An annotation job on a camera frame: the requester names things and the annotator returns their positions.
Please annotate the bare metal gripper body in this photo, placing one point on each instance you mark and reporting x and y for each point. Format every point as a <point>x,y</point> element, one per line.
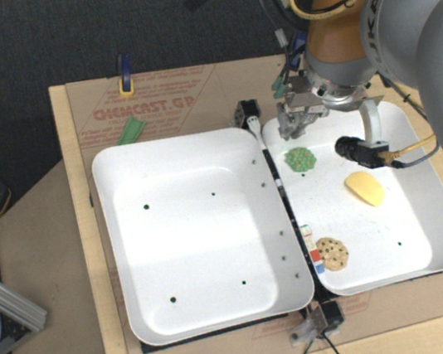
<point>306,100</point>

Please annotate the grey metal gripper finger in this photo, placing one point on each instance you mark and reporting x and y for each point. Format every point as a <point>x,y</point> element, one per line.
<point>301,125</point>
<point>284,123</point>

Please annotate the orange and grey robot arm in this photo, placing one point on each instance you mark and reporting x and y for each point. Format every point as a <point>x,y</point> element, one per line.
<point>411,27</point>

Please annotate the thin black and white rod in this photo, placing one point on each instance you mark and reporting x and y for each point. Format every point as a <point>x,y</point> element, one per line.
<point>279,183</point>

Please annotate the brown cardboard board red print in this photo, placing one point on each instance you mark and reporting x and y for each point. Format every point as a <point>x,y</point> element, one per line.
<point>199,91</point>

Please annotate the white plastic tray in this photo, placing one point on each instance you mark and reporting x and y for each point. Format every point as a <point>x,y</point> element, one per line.
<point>373,230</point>
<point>197,235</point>

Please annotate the brown chocolate chip biscuit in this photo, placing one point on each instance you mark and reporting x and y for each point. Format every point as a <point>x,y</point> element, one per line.
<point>333,254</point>

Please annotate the green ridged strip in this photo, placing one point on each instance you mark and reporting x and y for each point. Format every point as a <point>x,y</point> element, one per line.
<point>131,130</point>

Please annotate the black cylinder on white bracket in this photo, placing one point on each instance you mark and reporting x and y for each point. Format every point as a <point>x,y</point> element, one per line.
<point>362,151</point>

